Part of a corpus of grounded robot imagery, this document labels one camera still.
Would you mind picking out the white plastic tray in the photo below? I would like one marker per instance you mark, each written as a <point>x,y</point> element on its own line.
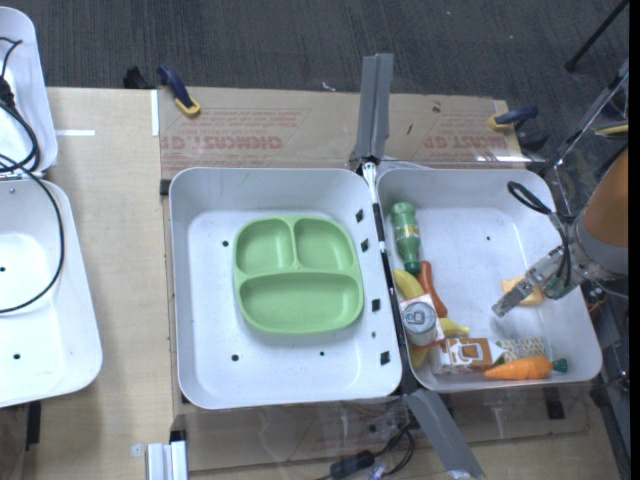
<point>210,318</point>
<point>475,248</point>

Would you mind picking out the silver can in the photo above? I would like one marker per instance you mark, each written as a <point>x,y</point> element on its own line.
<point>420,324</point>

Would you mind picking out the orange carrot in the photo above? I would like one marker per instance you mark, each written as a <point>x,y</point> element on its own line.
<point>522,369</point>

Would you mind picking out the orange sausage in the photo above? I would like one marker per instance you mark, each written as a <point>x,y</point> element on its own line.
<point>429,283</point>

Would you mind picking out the large white and orange carton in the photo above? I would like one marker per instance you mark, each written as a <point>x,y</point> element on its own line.
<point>467,355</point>

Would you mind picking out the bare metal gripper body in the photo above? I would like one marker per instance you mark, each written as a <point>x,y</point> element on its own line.
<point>550,270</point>

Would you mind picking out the green bottle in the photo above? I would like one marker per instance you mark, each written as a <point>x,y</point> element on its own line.
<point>406,233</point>

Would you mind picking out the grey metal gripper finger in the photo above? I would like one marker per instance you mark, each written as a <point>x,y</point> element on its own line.
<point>509,302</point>

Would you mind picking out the patterned packet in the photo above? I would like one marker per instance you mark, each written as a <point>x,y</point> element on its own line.
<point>525,349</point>

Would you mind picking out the yellow wedge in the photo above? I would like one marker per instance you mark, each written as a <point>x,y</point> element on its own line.
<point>534,295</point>

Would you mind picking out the green divided plate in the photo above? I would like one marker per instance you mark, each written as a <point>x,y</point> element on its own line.
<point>300,298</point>

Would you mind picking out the brown cardboard board red print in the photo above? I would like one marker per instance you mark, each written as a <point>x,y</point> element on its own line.
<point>300,128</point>

